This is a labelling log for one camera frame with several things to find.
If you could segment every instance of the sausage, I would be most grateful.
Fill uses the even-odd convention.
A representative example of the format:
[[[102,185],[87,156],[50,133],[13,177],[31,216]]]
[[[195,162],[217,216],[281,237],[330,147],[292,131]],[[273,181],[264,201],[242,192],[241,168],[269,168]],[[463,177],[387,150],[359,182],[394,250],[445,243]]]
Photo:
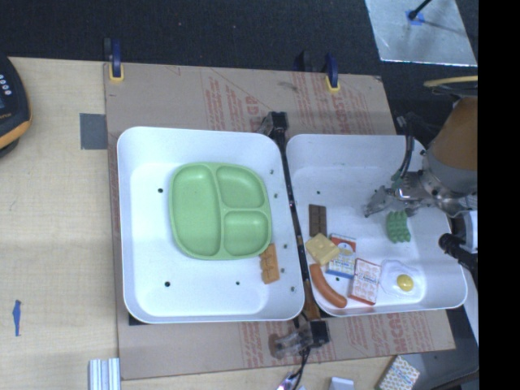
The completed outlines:
[[[340,295],[327,282],[325,276],[323,275],[321,266],[318,263],[313,263],[309,266],[309,270],[310,278],[322,296],[334,306],[338,308],[345,308],[347,306],[347,298]]]

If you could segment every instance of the green divided plate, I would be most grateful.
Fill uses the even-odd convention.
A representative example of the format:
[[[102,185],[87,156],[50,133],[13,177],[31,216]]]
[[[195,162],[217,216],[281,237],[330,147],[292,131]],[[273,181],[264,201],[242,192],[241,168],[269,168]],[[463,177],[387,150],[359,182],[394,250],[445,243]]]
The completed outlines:
[[[271,208],[262,179],[247,167],[196,162],[170,179],[170,222],[189,256],[231,260],[259,255],[271,242]]]

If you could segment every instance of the table surface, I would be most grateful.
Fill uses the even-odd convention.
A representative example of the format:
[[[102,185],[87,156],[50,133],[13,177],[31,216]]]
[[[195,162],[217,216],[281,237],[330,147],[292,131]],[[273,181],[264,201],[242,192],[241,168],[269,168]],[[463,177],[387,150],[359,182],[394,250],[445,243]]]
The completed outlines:
[[[80,114],[105,114],[103,63],[11,61],[33,122],[0,160],[0,388],[85,389],[89,360],[118,357],[107,152],[80,146]],[[372,389],[391,359],[309,364],[301,385],[327,390],[335,376]],[[290,368],[123,381],[121,388],[274,389]]]

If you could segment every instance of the cardboard sheet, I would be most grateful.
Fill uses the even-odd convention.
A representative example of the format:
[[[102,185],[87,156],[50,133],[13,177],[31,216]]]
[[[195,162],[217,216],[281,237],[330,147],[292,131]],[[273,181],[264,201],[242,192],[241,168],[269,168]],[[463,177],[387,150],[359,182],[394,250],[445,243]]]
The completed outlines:
[[[125,64],[124,80],[104,68],[119,360],[123,379],[299,364],[274,358],[270,337],[292,322],[145,325],[132,322],[123,299],[116,142],[145,125],[255,132],[270,111],[288,113],[288,136],[299,133],[395,134],[377,77],[340,75],[329,93],[324,74]],[[327,318],[331,342],[309,362],[373,358],[453,349],[444,310]]]

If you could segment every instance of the black and orange device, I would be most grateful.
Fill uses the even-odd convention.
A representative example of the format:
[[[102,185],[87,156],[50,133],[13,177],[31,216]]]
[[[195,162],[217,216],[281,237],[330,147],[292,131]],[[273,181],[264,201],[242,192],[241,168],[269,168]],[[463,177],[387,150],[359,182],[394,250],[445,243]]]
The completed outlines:
[[[0,52],[0,158],[18,145],[32,121],[22,80],[9,58]]]

